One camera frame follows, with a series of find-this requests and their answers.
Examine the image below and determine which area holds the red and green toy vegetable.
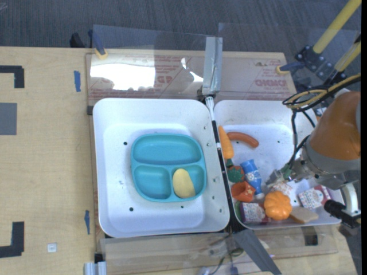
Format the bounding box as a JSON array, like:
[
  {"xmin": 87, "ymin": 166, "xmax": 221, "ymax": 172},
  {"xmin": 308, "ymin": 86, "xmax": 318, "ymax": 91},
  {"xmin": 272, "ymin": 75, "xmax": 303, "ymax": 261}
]
[{"xmin": 227, "ymin": 166, "xmax": 246, "ymax": 183}]

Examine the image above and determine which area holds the white plastic tray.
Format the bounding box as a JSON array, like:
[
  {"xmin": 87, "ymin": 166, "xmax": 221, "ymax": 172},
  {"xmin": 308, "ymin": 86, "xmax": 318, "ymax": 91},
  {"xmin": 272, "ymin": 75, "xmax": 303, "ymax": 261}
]
[
  {"xmin": 92, "ymin": 97, "xmax": 231, "ymax": 238},
  {"xmin": 213, "ymin": 100, "xmax": 345, "ymax": 230}
]

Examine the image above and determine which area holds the blue divided plate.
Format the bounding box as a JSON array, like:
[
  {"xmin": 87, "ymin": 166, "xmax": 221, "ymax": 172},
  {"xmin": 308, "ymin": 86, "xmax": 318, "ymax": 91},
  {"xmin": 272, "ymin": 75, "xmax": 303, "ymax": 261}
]
[{"xmin": 130, "ymin": 133, "xmax": 208, "ymax": 203}]

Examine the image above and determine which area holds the blue bottle with white cap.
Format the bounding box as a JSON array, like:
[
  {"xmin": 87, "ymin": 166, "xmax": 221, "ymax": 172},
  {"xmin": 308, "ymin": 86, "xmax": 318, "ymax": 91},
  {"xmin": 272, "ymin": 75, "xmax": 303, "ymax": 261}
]
[{"xmin": 240, "ymin": 159, "xmax": 266, "ymax": 201}]

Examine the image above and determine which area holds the orange cup with star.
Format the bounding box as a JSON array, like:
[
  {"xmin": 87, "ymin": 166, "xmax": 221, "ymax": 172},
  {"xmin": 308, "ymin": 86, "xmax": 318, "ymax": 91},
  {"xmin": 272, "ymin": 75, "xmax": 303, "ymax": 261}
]
[{"xmin": 231, "ymin": 181, "xmax": 256, "ymax": 203}]

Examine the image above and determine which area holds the orange pumpkin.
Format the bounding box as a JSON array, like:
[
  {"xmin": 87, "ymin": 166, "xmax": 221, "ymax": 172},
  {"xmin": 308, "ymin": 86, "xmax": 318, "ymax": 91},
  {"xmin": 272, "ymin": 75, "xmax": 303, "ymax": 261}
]
[{"xmin": 263, "ymin": 190, "xmax": 293, "ymax": 221}]

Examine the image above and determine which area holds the white and maroon patterned carton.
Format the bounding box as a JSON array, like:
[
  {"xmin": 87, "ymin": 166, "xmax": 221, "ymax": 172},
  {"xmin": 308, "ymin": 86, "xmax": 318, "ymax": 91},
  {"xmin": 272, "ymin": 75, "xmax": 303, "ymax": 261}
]
[
  {"xmin": 297, "ymin": 184, "xmax": 332, "ymax": 211},
  {"xmin": 271, "ymin": 182, "xmax": 294, "ymax": 196},
  {"xmin": 239, "ymin": 202, "xmax": 272, "ymax": 225}
]

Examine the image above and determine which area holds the black cylinder on white bracket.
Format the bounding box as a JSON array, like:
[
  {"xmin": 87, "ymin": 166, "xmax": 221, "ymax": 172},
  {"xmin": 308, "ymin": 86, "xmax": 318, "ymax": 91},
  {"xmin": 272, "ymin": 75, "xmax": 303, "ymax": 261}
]
[{"xmin": 323, "ymin": 182, "xmax": 361, "ymax": 229}]

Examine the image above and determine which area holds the yellow potato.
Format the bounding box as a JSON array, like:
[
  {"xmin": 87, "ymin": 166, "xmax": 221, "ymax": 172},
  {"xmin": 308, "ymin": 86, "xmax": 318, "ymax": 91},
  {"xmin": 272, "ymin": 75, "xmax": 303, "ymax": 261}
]
[{"xmin": 172, "ymin": 168, "xmax": 197, "ymax": 199}]

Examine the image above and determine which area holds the brown cardboard board, red print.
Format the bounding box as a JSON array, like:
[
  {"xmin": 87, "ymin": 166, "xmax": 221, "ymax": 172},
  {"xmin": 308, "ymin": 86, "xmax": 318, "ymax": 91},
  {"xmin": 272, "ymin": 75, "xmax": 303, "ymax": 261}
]
[{"xmin": 85, "ymin": 50, "xmax": 341, "ymax": 259}]

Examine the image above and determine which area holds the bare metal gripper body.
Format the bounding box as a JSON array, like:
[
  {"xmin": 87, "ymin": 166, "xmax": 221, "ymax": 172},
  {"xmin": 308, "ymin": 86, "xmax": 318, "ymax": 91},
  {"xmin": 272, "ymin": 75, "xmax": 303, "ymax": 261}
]
[{"xmin": 282, "ymin": 156, "xmax": 350, "ymax": 191}]

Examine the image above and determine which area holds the orange carrot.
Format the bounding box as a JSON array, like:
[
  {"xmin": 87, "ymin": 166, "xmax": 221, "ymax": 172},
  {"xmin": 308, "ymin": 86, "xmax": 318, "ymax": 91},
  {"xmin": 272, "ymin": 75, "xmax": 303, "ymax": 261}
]
[{"xmin": 218, "ymin": 125, "xmax": 235, "ymax": 167}]

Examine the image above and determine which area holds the orange-red sausage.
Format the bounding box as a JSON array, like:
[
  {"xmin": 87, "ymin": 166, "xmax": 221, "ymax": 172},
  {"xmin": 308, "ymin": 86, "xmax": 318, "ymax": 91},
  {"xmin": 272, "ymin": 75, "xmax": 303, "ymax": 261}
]
[{"xmin": 226, "ymin": 131, "xmax": 260, "ymax": 149}]

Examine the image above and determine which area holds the brown bread slice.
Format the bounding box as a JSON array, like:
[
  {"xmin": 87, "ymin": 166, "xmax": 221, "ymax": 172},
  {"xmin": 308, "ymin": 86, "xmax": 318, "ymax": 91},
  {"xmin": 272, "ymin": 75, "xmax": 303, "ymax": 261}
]
[{"xmin": 288, "ymin": 206, "xmax": 319, "ymax": 225}]

